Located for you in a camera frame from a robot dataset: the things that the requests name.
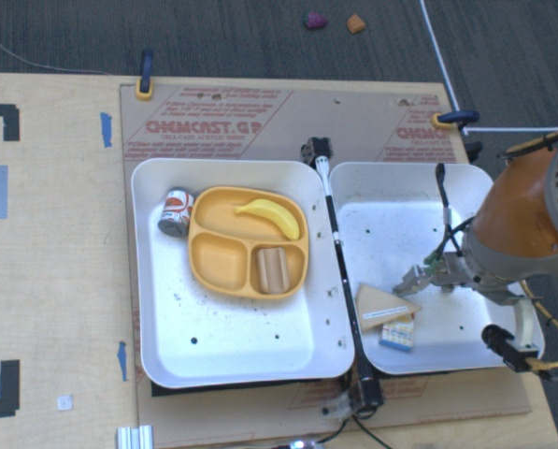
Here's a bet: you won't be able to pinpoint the small blue and white carton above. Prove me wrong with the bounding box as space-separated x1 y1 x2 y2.
378 312 417 353

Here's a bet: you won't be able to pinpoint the tan toy bread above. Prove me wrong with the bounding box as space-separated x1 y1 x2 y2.
255 246 291 296

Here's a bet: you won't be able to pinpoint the orange toy food piece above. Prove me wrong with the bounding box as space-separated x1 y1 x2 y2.
345 12 367 35

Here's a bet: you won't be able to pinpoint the purple grapes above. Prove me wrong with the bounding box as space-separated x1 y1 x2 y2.
303 10 329 31

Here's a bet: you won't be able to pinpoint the white plastic tray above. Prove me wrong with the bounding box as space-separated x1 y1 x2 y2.
130 157 356 389
328 161 547 376

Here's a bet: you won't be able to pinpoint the brown cardboard board, red print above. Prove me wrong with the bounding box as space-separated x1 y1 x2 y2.
119 81 533 449

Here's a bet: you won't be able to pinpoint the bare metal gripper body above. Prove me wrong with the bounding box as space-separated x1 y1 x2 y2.
420 250 522 306

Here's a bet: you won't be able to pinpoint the yellow banana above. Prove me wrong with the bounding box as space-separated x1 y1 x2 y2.
234 197 302 242

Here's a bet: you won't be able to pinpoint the thin black and white rod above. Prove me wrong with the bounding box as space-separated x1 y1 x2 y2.
314 155 377 383

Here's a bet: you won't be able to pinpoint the black cylinder on white bracket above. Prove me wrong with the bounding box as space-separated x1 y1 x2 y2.
480 297 549 374

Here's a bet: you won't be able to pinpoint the tan wedge slice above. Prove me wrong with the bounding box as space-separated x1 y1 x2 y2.
354 282 423 333

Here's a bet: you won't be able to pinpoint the orange divided plate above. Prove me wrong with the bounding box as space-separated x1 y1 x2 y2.
186 185 310 301

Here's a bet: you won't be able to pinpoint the red and white small can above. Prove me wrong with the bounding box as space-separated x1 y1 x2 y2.
157 189 196 239

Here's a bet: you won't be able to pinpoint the black block with thin wires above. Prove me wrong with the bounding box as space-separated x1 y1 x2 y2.
348 367 386 416
300 136 335 166

